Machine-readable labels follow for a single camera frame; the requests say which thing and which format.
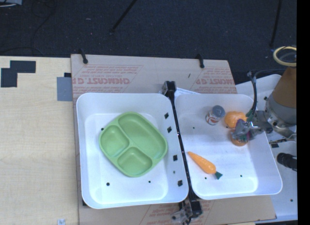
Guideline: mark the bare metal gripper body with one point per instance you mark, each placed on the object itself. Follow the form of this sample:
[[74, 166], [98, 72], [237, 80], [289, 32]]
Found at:
[[266, 122]]

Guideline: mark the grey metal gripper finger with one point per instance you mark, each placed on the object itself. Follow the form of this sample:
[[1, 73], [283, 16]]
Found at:
[[253, 127], [239, 132]]

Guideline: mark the dark orange round toy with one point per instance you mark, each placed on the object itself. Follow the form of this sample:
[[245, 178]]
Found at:
[[238, 142]]

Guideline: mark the yellow-orange round toy food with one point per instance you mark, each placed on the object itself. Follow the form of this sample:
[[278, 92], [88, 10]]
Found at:
[[233, 118]]

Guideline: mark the small white and orange can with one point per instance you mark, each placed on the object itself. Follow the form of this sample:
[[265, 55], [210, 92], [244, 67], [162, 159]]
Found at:
[[214, 117]]

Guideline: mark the white plastic tray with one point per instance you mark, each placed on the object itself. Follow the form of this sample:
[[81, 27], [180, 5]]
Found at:
[[97, 195], [232, 165]]

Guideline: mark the orange carrot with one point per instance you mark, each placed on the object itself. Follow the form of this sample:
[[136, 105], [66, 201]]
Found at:
[[203, 163]]

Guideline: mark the white printed paper sheet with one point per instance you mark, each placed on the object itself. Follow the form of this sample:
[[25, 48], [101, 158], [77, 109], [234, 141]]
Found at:
[[186, 90]]

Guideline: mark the green divided plate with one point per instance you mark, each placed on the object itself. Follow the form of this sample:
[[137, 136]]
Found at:
[[135, 132]]

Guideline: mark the brown cardboard board red print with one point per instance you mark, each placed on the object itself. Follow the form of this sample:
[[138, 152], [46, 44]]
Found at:
[[150, 76]]

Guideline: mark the black cylinder on white bracket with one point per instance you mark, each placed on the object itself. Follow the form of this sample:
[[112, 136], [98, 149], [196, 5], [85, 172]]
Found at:
[[288, 161]]

